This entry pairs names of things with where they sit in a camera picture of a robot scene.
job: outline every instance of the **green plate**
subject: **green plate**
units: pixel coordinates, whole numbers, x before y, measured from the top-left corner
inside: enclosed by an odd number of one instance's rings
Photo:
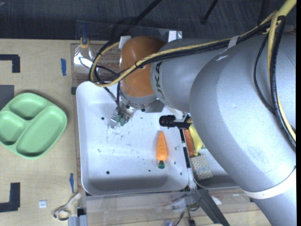
[[[67,126],[58,106],[33,93],[22,93],[0,111],[0,144],[27,159],[45,155]]]

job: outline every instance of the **orange object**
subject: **orange object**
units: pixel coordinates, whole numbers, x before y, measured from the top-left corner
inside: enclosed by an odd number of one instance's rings
[[[144,57],[157,53],[164,44],[166,44],[164,41],[152,37],[140,36],[132,38],[125,43],[121,50],[120,70],[125,70]],[[137,69],[120,81],[120,87],[128,96],[132,97],[153,95],[150,72],[151,64],[147,64],[142,69]]]
[[[188,155],[189,155],[189,157],[192,157],[194,155],[194,144],[193,144],[193,140],[192,140],[190,131],[187,129],[187,130],[183,130],[183,132],[184,132],[184,136],[185,136]]]
[[[157,159],[160,161],[158,167],[164,168],[164,161],[167,159],[167,145],[162,131],[159,132],[157,142]]]

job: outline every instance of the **dark floor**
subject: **dark floor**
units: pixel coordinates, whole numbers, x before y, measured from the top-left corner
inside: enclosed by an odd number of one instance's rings
[[[153,0],[0,0],[0,38],[74,39],[76,21],[116,23],[138,15]],[[198,36],[198,21],[213,0],[164,0],[141,22],[142,26],[184,30]],[[271,0],[269,12],[285,0]],[[220,0],[209,17],[208,27],[217,31],[238,25],[244,31],[256,24],[262,0]],[[296,8],[287,17],[296,25]]]

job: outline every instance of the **white tray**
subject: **white tray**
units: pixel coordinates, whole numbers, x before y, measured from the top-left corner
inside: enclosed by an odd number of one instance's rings
[[[123,127],[108,126],[116,104],[103,88],[90,82],[76,90],[79,122],[81,180],[91,195],[180,191],[188,171],[177,128],[159,125],[171,114],[136,111]],[[158,168],[156,145],[162,130],[168,147],[165,168]]]

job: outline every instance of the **sink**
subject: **sink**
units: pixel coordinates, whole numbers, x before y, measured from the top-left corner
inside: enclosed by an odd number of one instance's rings
[[[117,86],[109,87],[115,92]],[[103,88],[87,81],[76,90],[81,180],[91,195],[180,191],[188,171],[177,128],[159,125],[162,115],[136,111],[124,126],[111,128],[116,104]],[[163,131],[168,158],[158,168],[156,145]]]

